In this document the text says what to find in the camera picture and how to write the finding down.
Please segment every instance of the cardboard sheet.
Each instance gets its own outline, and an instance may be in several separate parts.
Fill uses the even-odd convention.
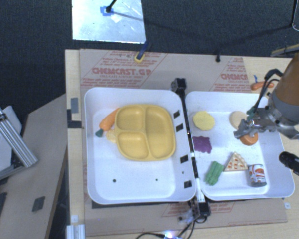
[[[250,83],[243,58],[206,55],[146,53],[142,63],[135,52],[81,50],[81,109],[83,97],[92,87],[169,89],[175,78],[186,78],[186,93],[191,91],[224,91],[249,93]],[[85,131],[83,138],[84,201],[86,236],[179,230],[185,224],[178,218],[187,203],[131,204],[103,206],[94,203],[87,193]],[[197,228],[240,226],[286,222],[281,199],[227,201],[211,203],[211,216]]]

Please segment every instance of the dark carpet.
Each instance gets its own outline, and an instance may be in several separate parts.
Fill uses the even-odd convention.
[[[294,0],[141,0],[151,51],[269,56],[299,43]],[[0,106],[20,120],[65,93],[65,49],[139,50],[72,40],[71,0],[0,0]],[[295,26],[299,28],[299,3]]]

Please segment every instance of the pizza slice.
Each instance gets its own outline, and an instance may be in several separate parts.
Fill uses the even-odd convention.
[[[234,152],[230,157],[224,172],[247,170],[248,166],[244,158],[238,153]]]

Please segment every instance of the orange object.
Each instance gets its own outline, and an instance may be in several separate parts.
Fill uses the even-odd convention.
[[[115,122],[115,115],[119,108],[112,111],[109,115],[107,115],[99,124],[100,129],[103,131],[109,131]]]
[[[290,61],[275,92],[277,98],[285,105],[299,106],[299,53]]]
[[[250,88],[251,88],[251,90],[257,90],[257,89],[261,88],[264,83],[265,82],[255,82],[250,86]],[[268,88],[273,88],[274,86],[275,85],[272,82],[270,82]]]
[[[239,138],[239,140],[247,146],[251,146],[258,141],[258,133],[254,134],[254,137],[250,137],[248,134]]]

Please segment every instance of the yellow clip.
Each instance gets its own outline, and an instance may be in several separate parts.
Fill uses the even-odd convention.
[[[137,59],[139,53],[140,53],[140,52],[136,53],[136,55],[135,55],[135,57],[134,57],[134,61],[135,61],[136,63],[141,63],[141,62],[143,61],[144,57],[145,57],[145,53],[144,53],[144,54],[141,56],[140,59]]]

